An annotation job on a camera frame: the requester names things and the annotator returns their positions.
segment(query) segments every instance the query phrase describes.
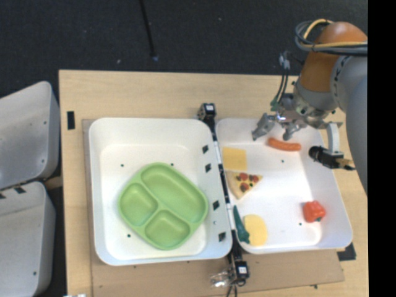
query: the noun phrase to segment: pizza slice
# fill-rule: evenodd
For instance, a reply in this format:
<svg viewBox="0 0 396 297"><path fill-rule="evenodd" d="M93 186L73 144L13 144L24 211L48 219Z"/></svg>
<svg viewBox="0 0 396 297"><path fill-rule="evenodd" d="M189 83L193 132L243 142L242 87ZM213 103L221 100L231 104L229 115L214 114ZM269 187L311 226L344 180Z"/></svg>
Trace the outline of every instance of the pizza slice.
<svg viewBox="0 0 396 297"><path fill-rule="evenodd" d="M240 171L225 171L228 188L238 199L251 191L261 180L262 175Z"/></svg>

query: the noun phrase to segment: wooden table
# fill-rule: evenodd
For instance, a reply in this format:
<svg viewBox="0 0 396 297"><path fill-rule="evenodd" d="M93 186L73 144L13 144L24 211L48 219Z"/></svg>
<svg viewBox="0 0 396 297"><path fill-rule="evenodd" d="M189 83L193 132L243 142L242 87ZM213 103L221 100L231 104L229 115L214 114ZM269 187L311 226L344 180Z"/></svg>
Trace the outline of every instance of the wooden table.
<svg viewBox="0 0 396 297"><path fill-rule="evenodd" d="M204 102L215 103L218 119L259 119L270 112L279 84L280 76L268 75L59 71L67 293L225 296L226 289L209 282L227 265L225 259L126 267L99 260L90 237L82 123L102 117L192 118ZM344 121L345 115L339 111L333 119ZM350 158L345 126L340 140ZM244 254L251 277L239 295L368 296L368 200L356 172L336 170L335 175L353 228L356 260L339 262L335 250Z"/></svg>

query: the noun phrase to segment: white storage box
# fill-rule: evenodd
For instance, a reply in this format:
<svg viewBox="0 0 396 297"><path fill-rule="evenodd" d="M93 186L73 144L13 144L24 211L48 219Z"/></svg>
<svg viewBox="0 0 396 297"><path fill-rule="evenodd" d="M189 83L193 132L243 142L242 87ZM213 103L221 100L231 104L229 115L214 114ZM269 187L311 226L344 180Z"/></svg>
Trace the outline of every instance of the white storage box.
<svg viewBox="0 0 396 297"><path fill-rule="evenodd" d="M58 165L59 123L47 82L0 99L0 296L35 296L50 284L55 209L38 180Z"/></svg>
<svg viewBox="0 0 396 297"><path fill-rule="evenodd" d="M334 172L309 157L313 145L324 146L318 130L307 127L293 134L291 142L301 144L298 152L269 147L269 137L282 140L279 124L265 136L253 141L251 132L257 119L222 119L216 133L219 148L233 147L246 151L247 171L261 174L262 181L237 199L229 192L241 217L259 215L267 226L268 238L263 246L240 242L253 254L315 249L343 249L352 241L352 229ZM303 205L318 200L326 210L320 222L308 223Z"/></svg>
<svg viewBox="0 0 396 297"><path fill-rule="evenodd" d="M95 250L109 265L216 259L231 249L231 228L209 128L195 119L103 118L88 132ZM204 222L182 246L153 247L121 218L117 201L143 166L163 162L207 197Z"/></svg>

